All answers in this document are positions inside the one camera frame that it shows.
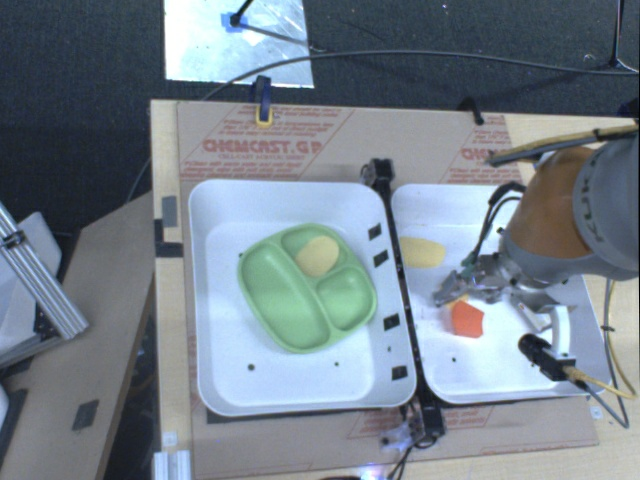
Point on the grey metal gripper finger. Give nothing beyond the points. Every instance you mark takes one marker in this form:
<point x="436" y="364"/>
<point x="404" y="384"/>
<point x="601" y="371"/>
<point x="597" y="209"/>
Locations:
<point x="451" y="279"/>
<point x="445" y="296"/>

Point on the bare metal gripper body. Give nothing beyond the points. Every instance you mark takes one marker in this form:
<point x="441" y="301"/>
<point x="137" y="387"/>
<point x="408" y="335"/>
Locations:
<point x="492" y="278"/>

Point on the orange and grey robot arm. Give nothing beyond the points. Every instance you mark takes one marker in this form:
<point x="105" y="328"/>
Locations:
<point x="595" y="208"/>

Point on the orange toy wedge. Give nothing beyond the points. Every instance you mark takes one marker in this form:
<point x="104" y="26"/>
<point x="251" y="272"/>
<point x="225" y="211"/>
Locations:
<point x="467" y="320"/>

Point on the yellow oval toy biscuit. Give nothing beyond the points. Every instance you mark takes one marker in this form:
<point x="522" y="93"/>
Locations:
<point x="316" y="255"/>
<point x="422" y="253"/>

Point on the white plastic tray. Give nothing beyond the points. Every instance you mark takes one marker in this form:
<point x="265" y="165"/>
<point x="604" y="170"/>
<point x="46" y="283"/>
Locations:
<point x="475" y="368"/>
<point x="235" y="368"/>

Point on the green divided plate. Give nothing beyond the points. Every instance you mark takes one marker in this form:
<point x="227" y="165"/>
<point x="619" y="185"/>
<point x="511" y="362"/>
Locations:
<point x="285" y="298"/>

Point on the brown cardboard board, red print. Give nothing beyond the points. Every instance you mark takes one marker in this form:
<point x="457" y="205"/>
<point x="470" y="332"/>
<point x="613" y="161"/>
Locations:
<point x="300" y="143"/>

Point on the black cylinder on white bracket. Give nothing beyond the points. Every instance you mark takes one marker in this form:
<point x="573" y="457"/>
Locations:
<point x="542" y="353"/>

